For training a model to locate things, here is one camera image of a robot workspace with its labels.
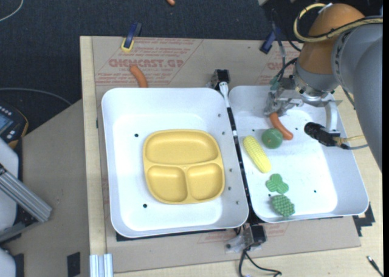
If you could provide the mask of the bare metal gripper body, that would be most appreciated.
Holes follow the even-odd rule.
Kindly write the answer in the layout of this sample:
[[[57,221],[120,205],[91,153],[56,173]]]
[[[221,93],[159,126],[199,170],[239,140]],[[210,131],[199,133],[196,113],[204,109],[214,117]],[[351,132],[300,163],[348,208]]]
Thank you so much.
[[[289,105],[289,109],[300,107],[304,104],[312,106],[323,106],[324,100],[329,92],[318,91],[299,78],[289,77],[278,79],[275,77],[270,82],[270,91],[267,99],[275,103],[275,112],[281,105]]]

